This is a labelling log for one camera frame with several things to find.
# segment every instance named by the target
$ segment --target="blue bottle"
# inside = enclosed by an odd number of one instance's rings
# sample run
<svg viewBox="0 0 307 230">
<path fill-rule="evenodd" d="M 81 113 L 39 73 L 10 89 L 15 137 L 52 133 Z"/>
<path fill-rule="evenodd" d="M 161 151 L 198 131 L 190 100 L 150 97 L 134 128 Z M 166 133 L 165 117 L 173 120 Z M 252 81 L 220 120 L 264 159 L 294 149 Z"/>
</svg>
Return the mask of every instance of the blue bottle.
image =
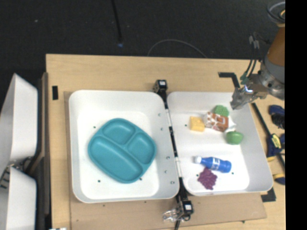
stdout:
<svg viewBox="0 0 307 230">
<path fill-rule="evenodd" d="M 231 170 L 231 162 L 214 157 L 202 158 L 201 156 L 197 156 L 195 157 L 194 162 L 201 163 L 202 165 L 206 166 L 208 169 L 214 171 L 220 171 L 223 173 L 228 173 Z"/>
</svg>

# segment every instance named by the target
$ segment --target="blue plate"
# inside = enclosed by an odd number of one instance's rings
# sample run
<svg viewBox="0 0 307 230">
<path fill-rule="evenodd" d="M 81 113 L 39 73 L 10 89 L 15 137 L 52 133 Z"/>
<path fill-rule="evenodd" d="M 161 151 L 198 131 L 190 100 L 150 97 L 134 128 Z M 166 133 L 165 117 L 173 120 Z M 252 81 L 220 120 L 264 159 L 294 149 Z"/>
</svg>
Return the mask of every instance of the blue plate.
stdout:
<svg viewBox="0 0 307 230">
<path fill-rule="evenodd" d="M 88 154 L 104 173 L 122 183 L 144 175 L 156 155 L 154 140 L 126 119 L 115 118 L 91 138 Z"/>
</svg>

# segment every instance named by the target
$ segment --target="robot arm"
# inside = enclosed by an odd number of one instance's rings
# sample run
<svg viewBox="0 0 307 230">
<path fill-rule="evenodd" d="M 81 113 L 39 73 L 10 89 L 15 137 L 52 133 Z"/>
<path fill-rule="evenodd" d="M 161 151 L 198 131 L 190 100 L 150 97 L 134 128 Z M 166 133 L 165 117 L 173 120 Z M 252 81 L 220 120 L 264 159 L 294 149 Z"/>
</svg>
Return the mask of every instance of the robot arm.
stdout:
<svg viewBox="0 0 307 230">
<path fill-rule="evenodd" d="M 285 15 L 285 8 L 279 13 Z M 257 74 L 243 74 L 242 88 L 235 87 L 231 107 L 241 109 L 245 104 L 257 98 L 264 99 L 268 94 L 284 100 L 284 55 L 285 55 L 285 21 L 275 20 L 279 26 L 279 31 L 271 44 L 270 49 L 261 62 L 260 70 Z M 257 41 L 252 42 L 254 47 L 258 47 Z"/>
</svg>

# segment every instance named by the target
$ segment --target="wooden table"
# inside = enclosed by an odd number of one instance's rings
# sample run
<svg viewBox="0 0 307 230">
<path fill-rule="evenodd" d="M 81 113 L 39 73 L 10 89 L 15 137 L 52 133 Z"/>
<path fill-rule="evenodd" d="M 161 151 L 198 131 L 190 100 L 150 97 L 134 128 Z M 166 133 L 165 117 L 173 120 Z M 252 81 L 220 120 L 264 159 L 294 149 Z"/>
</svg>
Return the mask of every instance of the wooden table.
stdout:
<svg viewBox="0 0 307 230">
<path fill-rule="evenodd" d="M 246 70 L 247 60 L 228 60 L 228 59 L 196 59 L 196 58 L 164 58 L 164 57 L 116 57 L 116 56 L 82 56 L 82 55 L 53 55 L 46 56 L 47 64 L 47 122 L 48 122 L 48 140 L 50 149 L 50 184 L 51 184 L 51 215 L 52 227 L 67 227 L 68 229 L 79 229 L 82 222 L 79 220 L 73 210 L 87 210 L 88 206 L 80 202 L 74 202 L 71 196 L 69 183 L 69 163 L 67 156 L 67 139 L 65 124 L 65 104 L 64 92 L 73 92 L 79 89 L 88 90 L 126 90 L 126 91 L 150 91 L 157 79 L 166 79 L 168 83 L 168 92 L 173 91 L 198 91 L 198 92 L 233 92 L 234 86 L 230 78 L 219 78 L 218 72 L 233 72 L 238 78 Z M 54 96 L 53 90 L 57 89 L 58 97 Z M 284 130 L 275 126 L 268 114 L 268 106 L 277 104 L 284 107 L 284 101 L 280 101 L 272 96 L 264 100 L 257 100 L 257 106 L 272 133 L 281 135 Z M 262 145 L 266 152 L 265 132 L 255 115 L 253 117 L 258 129 Z M 270 162 L 270 168 L 273 174 L 282 173 L 283 169 L 277 159 Z M 206 225 L 182 227 L 187 230 L 259 230 L 259 229 L 285 229 L 285 186 L 274 182 L 274 191 L 277 200 L 275 202 L 263 203 L 266 216 L 257 215 L 257 212 L 248 212 L 248 221 L 242 223 L 242 216 L 229 214 L 218 216 L 218 208 L 207 211 L 204 218 L 207 218 Z M 257 195 L 253 195 L 256 203 L 259 205 Z M 109 222 L 118 220 L 112 218 L 111 212 L 114 204 L 108 203 Z M 237 208 L 244 208 L 244 202 L 236 202 Z M 138 203 L 132 202 L 133 207 L 139 207 Z M 151 214 L 155 214 L 154 203 L 148 204 L 149 209 L 153 209 Z M 142 213 L 139 208 L 140 216 L 145 218 L 146 214 Z M 91 226 L 91 229 L 98 227 L 95 225 L 97 218 L 91 216 L 83 227 Z M 155 221 L 141 220 L 135 229 L 154 228 Z M 104 220 L 100 223 L 102 229 L 111 226 Z M 173 229 L 173 224 L 164 225 L 163 229 Z"/>
</svg>

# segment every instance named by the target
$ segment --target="bottle label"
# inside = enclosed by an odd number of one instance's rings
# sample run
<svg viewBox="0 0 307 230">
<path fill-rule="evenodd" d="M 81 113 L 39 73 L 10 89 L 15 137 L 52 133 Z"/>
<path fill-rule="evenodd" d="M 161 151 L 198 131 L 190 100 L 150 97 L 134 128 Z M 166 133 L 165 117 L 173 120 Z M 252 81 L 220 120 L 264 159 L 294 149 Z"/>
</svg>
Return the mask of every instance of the bottle label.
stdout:
<svg viewBox="0 0 307 230">
<path fill-rule="evenodd" d="M 217 158 L 213 158 L 211 169 L 216 171 L 219 169 L 219 167 L 220 167 L 220 160 Z"/>
</svg>

